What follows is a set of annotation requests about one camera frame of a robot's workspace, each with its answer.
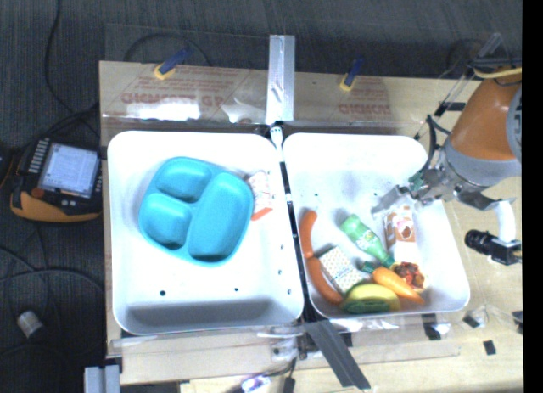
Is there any brown cardboard board red print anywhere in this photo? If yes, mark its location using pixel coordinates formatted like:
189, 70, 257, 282
98, 59, 523, 386

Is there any blue divided plate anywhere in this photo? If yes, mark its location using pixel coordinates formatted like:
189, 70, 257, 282
137, 156, 255, 268

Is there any orange and white carton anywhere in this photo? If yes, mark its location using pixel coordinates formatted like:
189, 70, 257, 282
383, 205, 421, 263

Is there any white and orange packet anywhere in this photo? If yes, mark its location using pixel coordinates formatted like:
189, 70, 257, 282
247, 170, 275, 222

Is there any white plastic tray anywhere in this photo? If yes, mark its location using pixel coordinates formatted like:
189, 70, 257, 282
281, 132, 471, 322
106, 130, 305, 336

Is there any orange sausage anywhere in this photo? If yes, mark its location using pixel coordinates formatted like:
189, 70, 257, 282
299, 209, 344, 305

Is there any green plastic bottle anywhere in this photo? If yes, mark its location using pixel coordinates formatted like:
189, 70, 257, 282
339, 214, 396, 269

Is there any white dotted carton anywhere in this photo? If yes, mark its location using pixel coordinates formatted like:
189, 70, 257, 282
317, 245, 366, 295

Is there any orange carrot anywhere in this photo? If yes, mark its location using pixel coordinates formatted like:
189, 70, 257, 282
361, 260, 426, 306

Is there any red and brown pizza slice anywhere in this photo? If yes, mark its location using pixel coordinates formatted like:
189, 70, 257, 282
392, 261, 427, 291

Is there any small silver can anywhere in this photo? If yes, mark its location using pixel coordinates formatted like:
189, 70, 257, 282
16, 310, 44, 339

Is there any black cylinder on white bracket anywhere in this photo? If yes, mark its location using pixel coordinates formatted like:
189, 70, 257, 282
463, 198, 523, 266

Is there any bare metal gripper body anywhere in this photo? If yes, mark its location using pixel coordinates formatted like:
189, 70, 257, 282
408, 167, 466, 207

